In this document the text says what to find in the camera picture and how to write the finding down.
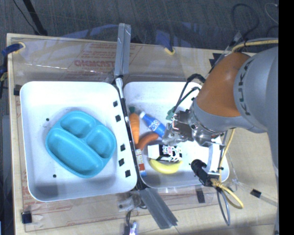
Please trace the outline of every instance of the yellow banana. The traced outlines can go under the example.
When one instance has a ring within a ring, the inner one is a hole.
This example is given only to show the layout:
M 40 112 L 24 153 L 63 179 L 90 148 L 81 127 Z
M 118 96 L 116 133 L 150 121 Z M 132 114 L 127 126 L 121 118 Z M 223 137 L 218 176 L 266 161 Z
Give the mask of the yellow banana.
M 179 162 L 176 163 L 169 163 L 169 164 L 164 164 L 162 162 L 159 162 L 155 159 L 150 159 L 149 160 L 149 164 L 150 166 L 163 174 L 173 174 L 176 173 L 178 171 L 178 169 L 180 168 L 180 165 L 183 163 L 182 160 L 180 160 Z

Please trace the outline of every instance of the white bottle cap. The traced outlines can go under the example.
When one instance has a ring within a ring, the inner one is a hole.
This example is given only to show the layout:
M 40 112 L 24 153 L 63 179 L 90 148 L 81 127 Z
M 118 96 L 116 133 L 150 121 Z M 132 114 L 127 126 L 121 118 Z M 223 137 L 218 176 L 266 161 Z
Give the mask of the white bottle cap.
M 139 117 L 140 117 L 140 118 L 143 118 L 145 115 L 146 115 L 146 112 L 141 112 L 141 113 L 139 114 Z

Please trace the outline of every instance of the black pole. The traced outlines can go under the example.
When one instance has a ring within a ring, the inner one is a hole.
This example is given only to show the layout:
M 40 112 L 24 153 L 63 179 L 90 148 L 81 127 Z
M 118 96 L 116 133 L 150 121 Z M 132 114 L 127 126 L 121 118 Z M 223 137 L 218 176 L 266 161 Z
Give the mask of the black pole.
M 33 21 L 34 21 L 34 23 L 35 23 L 35 25 L 37 27 L 38 32 L 35 32 L 36 35 L 47 36 L 48 35 L 47 31 L 43 28 L 37 14 L 36 14 L 36 11 L 35 11 L 32 3 L 31 3 L 31 1 L 30 0 L 23 0 L 23 2 L 24 2 L 24 4 L 25 4 L 31 18 L 33 19 Z

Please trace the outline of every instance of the banana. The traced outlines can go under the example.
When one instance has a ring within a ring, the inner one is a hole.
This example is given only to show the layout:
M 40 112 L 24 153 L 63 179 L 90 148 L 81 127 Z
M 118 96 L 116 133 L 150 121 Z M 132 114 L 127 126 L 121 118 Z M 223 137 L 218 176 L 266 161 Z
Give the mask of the banana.
M 164 164 L 161 163 L 155 159 L 150 159 L 149 164 L 150 166 L 155 170 L 163 174 L 173 174 L 178 171 L 180 168 L 180 165 L 183 163 L 182 160 L 176 163 L 169 163 L 169 164 Z

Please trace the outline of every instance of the carrot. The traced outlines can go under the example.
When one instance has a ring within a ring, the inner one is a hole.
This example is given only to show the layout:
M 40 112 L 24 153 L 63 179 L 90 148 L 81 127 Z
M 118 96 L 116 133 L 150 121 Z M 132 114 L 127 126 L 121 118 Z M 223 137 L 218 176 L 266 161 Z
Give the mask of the carrot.
M 150 133 L 150 134 L 147 134 L 146 136 L 142 137 L 138 144 L 135 146 L 136 149 L 140 149 L 140 150 L 143 150 L 143 148 L 145 147 L 146 144 L 148 144 L 149 142 L 151 141 L 154 141 L 154 140 L 157 140 L 159 137 L 159 135 L 157 133 Z
M 138 144 L 139 142 L 139 116 L 135 113 L 135 108 L 129 108 L 131 114 L 129 115 L 129 124 L 131 126 L 132 136 L 134 140 L 134 144 Z

